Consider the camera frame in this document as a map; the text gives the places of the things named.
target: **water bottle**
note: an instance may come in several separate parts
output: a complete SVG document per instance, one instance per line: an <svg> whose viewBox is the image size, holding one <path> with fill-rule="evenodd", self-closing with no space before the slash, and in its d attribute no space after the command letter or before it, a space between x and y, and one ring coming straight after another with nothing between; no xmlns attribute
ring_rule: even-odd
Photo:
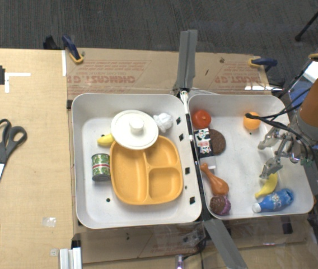
<svg viewBox="0 0 318 269"><path fill-rule="evenodd" d="M293 193L288 188L281 189L280 191L273 192L259 202L252 206L252 210L255 213L261 211L276 211L280 210L293 201Z"/></svg>

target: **dark gray floor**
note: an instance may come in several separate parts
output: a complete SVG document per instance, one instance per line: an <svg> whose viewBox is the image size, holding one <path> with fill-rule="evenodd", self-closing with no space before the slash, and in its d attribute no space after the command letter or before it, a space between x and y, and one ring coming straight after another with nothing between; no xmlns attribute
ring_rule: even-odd
<svg viewBox="0 0 318 269"><path fill-rule="evenodd" d="M63 34L90 48L179 50L198 30L197 52L273 58L269 81L287 85L318 47L318 0L0 0L0 48L42 49Z"/></svg>

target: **blue clamp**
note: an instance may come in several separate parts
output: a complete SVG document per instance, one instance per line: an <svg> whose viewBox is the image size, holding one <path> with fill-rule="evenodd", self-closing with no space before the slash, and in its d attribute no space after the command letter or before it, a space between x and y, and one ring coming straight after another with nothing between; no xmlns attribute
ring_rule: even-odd
<svg viewBox="0 0 318 269"><path fill-rule="evenodd" d="M83 62L83 56L79 54L75 44L72 42L70 37L68 35L63 35L62 36L62 41L63 41L63 46L65 48L68 48L69 50L69 56L71 59L76 63L80 64Z"/></svg>
<svg viewBox="0 0 318 269"><path fill-rule="evenodd" d="M258 68L261 65L267 66L265 71L271 69L271 67L275 67L277 65L277 60L271 58L259 58L259 59L249 59L249 66L252 68Z"/></svg>

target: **white crumpled object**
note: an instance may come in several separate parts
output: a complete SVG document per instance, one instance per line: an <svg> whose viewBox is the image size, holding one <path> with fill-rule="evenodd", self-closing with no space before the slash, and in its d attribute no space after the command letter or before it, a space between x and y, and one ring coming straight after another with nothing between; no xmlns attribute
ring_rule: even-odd
<svg viewBox="0 0 318 269"><path fill-rule="evenodd" d="M167 113L154 115L153 118L161 132L166 132L172 126L172 116Z"/></svg>

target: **white lid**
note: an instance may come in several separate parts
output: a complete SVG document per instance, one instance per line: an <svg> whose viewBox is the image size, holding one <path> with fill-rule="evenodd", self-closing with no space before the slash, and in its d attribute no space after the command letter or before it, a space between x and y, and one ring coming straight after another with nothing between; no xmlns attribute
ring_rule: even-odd
<svg viewBox="0 0 318 269"><path fill-rule="evenodd" d="M252 206L252 211L254 211L255 213L261 212L261 206L260 206L258 203L255 203L255 204Z"/></svg>
<svg viewBox="0 0 318 269"><path fill-rule="evenodd" d="M140 110L125 110L113 118L111 134L121 146L142 150L156 142L159 130L150 115Z"/></svg>

